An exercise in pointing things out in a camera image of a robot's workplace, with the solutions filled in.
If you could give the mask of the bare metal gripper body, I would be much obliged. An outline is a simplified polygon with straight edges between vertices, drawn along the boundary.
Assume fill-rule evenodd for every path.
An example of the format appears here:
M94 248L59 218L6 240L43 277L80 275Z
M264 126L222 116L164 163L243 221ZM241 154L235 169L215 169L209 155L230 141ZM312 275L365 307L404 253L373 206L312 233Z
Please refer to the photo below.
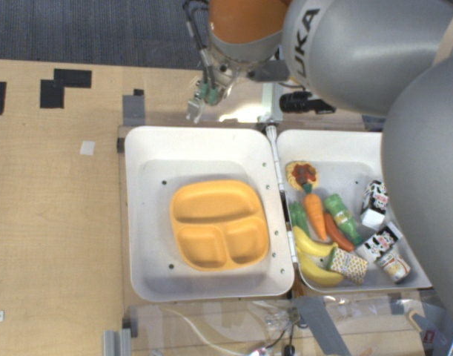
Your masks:
M207 56L201 57L203 77L200 83L200 99L206 105L218 105L227 99L233 86L246 76L249 64L223 59L218 62Z

